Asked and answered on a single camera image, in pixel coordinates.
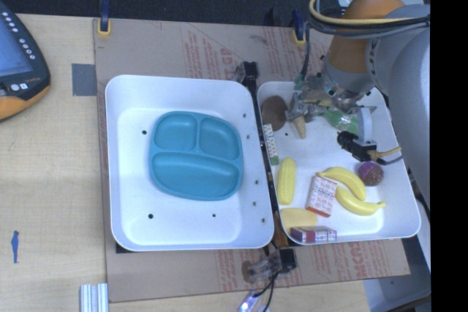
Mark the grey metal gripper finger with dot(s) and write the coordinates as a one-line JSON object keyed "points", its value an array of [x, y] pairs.
{"points": [[311, 115], [294, 109]]}

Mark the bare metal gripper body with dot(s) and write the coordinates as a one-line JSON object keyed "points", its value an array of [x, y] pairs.
{"points": [[331, 96]]}

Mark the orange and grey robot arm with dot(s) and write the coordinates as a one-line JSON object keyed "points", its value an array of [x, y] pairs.
{"points": [[402, 76]]}

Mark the tan ice cream cone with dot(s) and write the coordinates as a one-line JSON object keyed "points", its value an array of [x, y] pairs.
{"points": [[300, 127]]}

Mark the green packet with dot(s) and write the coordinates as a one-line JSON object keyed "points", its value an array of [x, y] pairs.
{"points": [[340, 120]]}

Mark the white plastic tray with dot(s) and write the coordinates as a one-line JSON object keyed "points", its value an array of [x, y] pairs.
{"points": [[318, 153], [128, 193]]}

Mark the green and white small carton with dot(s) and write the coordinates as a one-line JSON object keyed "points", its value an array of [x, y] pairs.
{"points": [[271, 144]]}

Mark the yellow corn cob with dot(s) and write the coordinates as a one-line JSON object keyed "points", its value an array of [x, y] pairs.
{"points": [[286, 180]]}

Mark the yellow banana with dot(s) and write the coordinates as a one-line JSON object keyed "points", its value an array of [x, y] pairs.
{"points": [[356, 206], [349, 177]]}

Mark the orange and white carton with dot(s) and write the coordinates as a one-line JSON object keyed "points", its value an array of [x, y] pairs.
{"points": [[321, 195]]}

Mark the purple and brown round toy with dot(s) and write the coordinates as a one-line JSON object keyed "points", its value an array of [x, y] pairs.
{"points": [[370, 173]]}

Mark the thin black rod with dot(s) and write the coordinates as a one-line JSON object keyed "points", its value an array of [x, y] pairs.
{"points": [[270, 190]]}

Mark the blue divided plate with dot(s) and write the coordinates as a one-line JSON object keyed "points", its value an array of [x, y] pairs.
{"points": [[195, 171]]}

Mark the red and white carton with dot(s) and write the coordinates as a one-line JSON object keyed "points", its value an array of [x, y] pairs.
{"points": [[312, 234]]}

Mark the brown cardboard board red print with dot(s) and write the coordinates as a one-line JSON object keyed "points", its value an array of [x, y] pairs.
{"points": [[153, 47]]}

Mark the black cylinder on white bracket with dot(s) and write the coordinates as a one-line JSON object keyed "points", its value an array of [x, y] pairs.
{"points": [[360, 146]]}

